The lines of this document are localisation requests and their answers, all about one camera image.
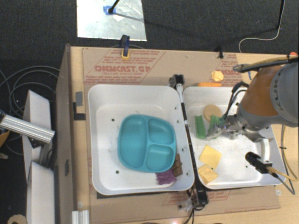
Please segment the white plastic tub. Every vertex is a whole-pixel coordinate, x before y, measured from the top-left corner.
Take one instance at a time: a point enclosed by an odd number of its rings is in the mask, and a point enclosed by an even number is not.
[[[222,153],[221,160],[215,170],[218,177],[205,186],[209,189],[230,189],[281,184],[278,179],[270,174],[259,173],[245,160],[247,152],[254,152],[261,156],[260,143],[253,143],[242,135],[239,135],[235,140],[231,140],[228,134],[223,134],[212,140],[196,137],[195,116],[203,115],[205,106],[209,104],[217,105],[225,113],[231,90],[232,88],[229,87],[188,87],[184,91],[184,102],[197,167],[204,165],[199,160],[199,156],[206,144]],[[239,94],[236,102],[241,101],[243,94]],[[236,109],[237,107],[233,105],[229,115],[235,114]],[[204,122],[206,130],[208,130],[209,123],[205,119]],[[270,139],[270,161],[273,162],[273,167],[285,172],[272,129],[265,129],[260,133]]]
[[[192,161],[178,93],[168,86],[93,86],[88,93],[92,175],[95,189],[104,195],[181,191],[194,183]],[[155,173],[129,169],[117,153],[121,122],[131,114],[164,119],[175,131],[183,174],[171,184],[159,185]]]

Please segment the black floor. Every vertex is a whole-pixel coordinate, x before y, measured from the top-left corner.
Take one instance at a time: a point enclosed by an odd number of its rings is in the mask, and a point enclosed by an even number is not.
[[[132,44],[148,49],[238,52],[246,37],[273,38],[281,0],[142,0],[147,42]],[[247,40],[242,52],[298,53],[299,0],[286,0],[281,30],[272,41]],[[32,66],[59,68],[66,43],[78,46],[111,47],[117,40],[77,38],[76,0],[0,0],[0,70],[6,77]],[[21,74],[11,78],[13,87]],[[40,82],[55,88],[48,74],[30,74],[24,82]],[[0,109],[9,113],[9,93],[0,74]],[[28,88],[52,100],[51,91],[24,86],[15,95],[23,106]],[[20,140],[8,143],[21,153]],[[6,145],[0,153],[0,224],[14,214],[26,214],[26,181],[22,157]]]

